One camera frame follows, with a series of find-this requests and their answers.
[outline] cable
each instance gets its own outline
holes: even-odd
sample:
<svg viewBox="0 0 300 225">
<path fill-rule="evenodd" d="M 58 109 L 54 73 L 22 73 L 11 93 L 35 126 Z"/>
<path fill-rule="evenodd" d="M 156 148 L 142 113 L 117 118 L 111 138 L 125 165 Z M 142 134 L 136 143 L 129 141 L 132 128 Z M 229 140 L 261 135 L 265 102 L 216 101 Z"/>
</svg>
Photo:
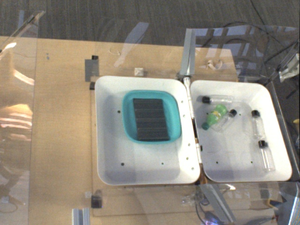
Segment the cable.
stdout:
<svg viewBox="0 0 300 225">
<path fill-rule="evenodd" d="M 251 5 L 252 5 L 252 7 L 254 8 L 255 12 L 257 13 L 257 15 L 258 15 L 259 19 L 261 20 L 262 24 L 263 24 L 263 25 L 265 25 L 265 23 L 264 23 L 264 21 L 263 21 L 262 17 L 260 16 L 259 12 L 257 11 L 257 9 L 256 9 L 256 7 L 255 7 L 255 5 L 254 5 L 253 1 L 252 1 L 252 0 L 250 0 L 250 2 L 251 2 Z"/>
<path fill-rule="evenodd" d="M 260 26 L 254 25 L 254 24 L 249 23 L 249 22 L 243 22 L 243 21 L 229 22 L 229 23 L 225 24 L 223 26 L 223 28 L 228 27 L 229 25 L 232 25 L 232 24 L 235 24 L 235 23 L 241 23 L 241 24 L 247 24 L 247 25 L 253 26 L 253 27 L 257 28 L 258 30 L 265 32 L 268 36 L 270 36 L 271 38 L 273 38 L 276 42 L 278 42 L 281 46 L 284 47 L 284 45 L 277 38 L 275 38 L 274 36 L 272 36 L 268 31 L 262 29 Z"/>
<path fill-rule="evenodd" d="M 249 41 L 247 41 L 247 40 L 245 40 L 245 39 L 236 37 L 236 38 L 231 38 L 231 39 L 229 39 L 229 40 L 226 41 L 224 44 L 229 44 L 229 42 L 232 42 L 232 41 L 235 41 L 235 40 L 242 41 L 242 42 L 245 42 L 245 43 L 250 43 Z"/>
<path fill-rule="evenodd" d="M 251 220 L 244 225 L 261 225 L 272 220 L 273 218 L 258 218 L 258 219 Z"/>
<path fill-rule="evenodd" d="M 199 218 L 199 220 L 205 225 L 205 222 L 203 221 L 203 219 L 200 217 L 200 214 L 199 214 L 199 211 L 198 211 L 198 207 L 197 207 L 197 203 L 195 203 L 195 207 L 196 207 L 196 213 L 197 213 L 197 216 Z"/>
<path fill-rule="evenodd" d="M 293 45 L 296 45 L 298 43 L 298 39 L 293 41 L 292 43 L 290 43 L 288 46 L 286 46 L 285 48 L 279 50 L 278 52 L 276 52 L 275 54 L 271 55 L 266 61 L 264 61 L 264 64 L 266 64 L 267 62 L 269 62 L 271 59 L 277 57 L 279 54 L 283 53 L 285 50 L 289 49 L 290 47 L 292 47 Z"/>
</svg>

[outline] green bottle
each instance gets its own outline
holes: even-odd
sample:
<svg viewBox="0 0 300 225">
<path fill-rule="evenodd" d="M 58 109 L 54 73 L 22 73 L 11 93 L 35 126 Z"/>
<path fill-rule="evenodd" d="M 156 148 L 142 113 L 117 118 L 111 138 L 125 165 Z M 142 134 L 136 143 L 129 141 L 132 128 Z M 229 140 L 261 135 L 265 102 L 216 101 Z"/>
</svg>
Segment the green bottle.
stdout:
<svg viewBox="0 0 300 225">
<path fill-rule="evenodd" d="M 202 128 L 207 130 L 211 125 L 216 124 L 227 113 L 227 108 L 223 104 L 218 104 L 214 110 L 207 116 L 206 122 L 202 124 Z"/>
</svg>

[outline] plastic test tube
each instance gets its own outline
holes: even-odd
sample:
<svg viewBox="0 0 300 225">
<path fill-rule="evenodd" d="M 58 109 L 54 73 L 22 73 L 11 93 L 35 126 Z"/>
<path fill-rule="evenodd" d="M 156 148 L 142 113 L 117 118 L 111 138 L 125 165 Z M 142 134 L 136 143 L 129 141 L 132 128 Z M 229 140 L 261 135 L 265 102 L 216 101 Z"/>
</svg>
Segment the plastic test tube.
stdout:
<svg viewBox="0 0 300 225">
<path fill-rule="evenodd" d="M 225 95 L 210 95 L 202 98 L 203 103 L 207 104 L 231 104 L 233 97 Z"/>
<path fill-rule="evenodd" d="M 257 140 L 264 140 L 266 135 L 264 131 L 263 120 L 260 116 L 260 113 L 257 110 L 253 110 L 251 114 L 253 137 Z"/>
<path fill-rule="evenodd" d="M 212 125 L 211 128 L 217 132 L 225 131 L 232 124 L 233 118 L 236 114 L 237 111 L 232 109 L 224 117 L 222 117 L 218 123 Z"/>
<path fill-rule="evenodd" d="M 274 171 L 275 165 L 273 156 L 268 144 L 264 140 L 258 142 L 258 146 L 262 155 L 263 167 L 266 172 Z"/>
</svg>

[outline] teal container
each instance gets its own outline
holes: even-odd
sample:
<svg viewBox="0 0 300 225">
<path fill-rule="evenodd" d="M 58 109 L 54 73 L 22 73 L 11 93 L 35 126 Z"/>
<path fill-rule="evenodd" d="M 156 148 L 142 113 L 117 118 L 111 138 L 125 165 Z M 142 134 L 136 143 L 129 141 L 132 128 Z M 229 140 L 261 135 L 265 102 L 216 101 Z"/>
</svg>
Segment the teal container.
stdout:
<svg viewBox="0 0 300 225">
<path fill-rule="evenodd" d="M 134 98 L 161 99 L 165 112 L 165 121 L 170 139 L 167 141 L 146 142 L 137 140 L 137 130 L 135 123 L 135 110 L 133 106 Z M 135 143 L 143 144 L 164 144 L 177 140 L 181 135 L 180 115 L 175 98 L 162 91 L 154 90 L 134 90 L 127 93 L 122 101 L 123 126 L 127 137 Z"/>
</svg>

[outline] black cable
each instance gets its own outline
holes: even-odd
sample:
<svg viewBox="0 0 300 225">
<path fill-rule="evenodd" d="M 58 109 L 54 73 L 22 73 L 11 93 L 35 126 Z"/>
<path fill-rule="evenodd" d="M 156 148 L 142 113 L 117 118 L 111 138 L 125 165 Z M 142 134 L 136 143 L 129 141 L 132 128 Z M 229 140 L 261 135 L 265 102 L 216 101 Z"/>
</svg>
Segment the black cable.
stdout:
<svg viewBox="0 0 300 225">
<path fill-rule="evenodd" d="M 205 225 L 205 222 L 203 221 L 203 219 L 200 217 L 200 214 L 199 214 L 199 211 L 198 211 L 198 207 L 197 207 L 197 203 L 195 203 L 195 207 L 196 207 L 196 213 L 197 213 L 197 216 L 199 218 L 199 220 Z"/>
<path fill-rule="evenodd" d="M 259 12 L 257 11 L 257 8 L 255 7 L 253 1 L 250 0 L 250 2 L 251 2 L 252 7 L 254 8 L 255 12 L 257 13 L 259 19 L 261 20 L 262 24 L 263 24 L 263 25 L 266 25 L 266 24 L 264 23 L 264 21 L 263 21 L 263 18 L 261 17 L 261 15 L 259 14 Z"/>
<path fill-rule="evenodd" d="M 279 54 L 283 53 L 284 51 L 286 51 L 287 49 L 289 49 L 290 47 L 292 47 L 293 45 L 296 45 L 298 43 L 298 39 L 293 41 L 292 43 L 290 43 L 288 46 L 286 46 L 285 48 L 279 50 L 278 52 L 276 52 L 275 54 L 271 55 L 266 61 L 264 61 L 263 63 L 266 64 L 267 62 L 269 62 L 271 59 L 277 57 Z"/>
<path fill-rule="evenodd" d="M 232 42 L 232 41 L 235 41 L 235 40 L 238 40 L 238 41 L 242 41 L 242 42 L 245 42 L 245 43 L 250 43 L 249 41 L 243 39 L 243 38 L 239 38 L 239 37 L 236 37 L 236 38 L 231 38 L 229 39 L 228 41 L 226 41 L 224 44 L 229 44 L 229 42 Z"/>
<path fill-rule="evenodd" d="M 207 39 L 207 41 L 201 47 L 205 47 L 213 38 L 214 38 L 214 34 L 212 34 L 211 37 Z"/>
<path fill-rule="evenodd" d="M 273 35 L 271 35 L 268 31 L 266 31 L 265 29 L 262 29 L 260 26 L 254 25 L 254 24 L 249 23 L 249 22 L 243 22 L 243 21 L 229 22 L 229 23 L 225 24 L 223 26 L 223 28 L 228 27 L 229 25 L 232 25 L 232 24 L 235 24 L 235 23 L 241 23 L 241 24 L 247 24 L 247 25 L 253 26 L 253 27 L 257 28 L 258 30 L 265 32 L 268 36 L 273 38 L 276 42 L 278 42 L 281 46 L 284 47 L 284 45 L 282 45 L 281 42 L 277 38 L 275 38 Z"/>
</svg>

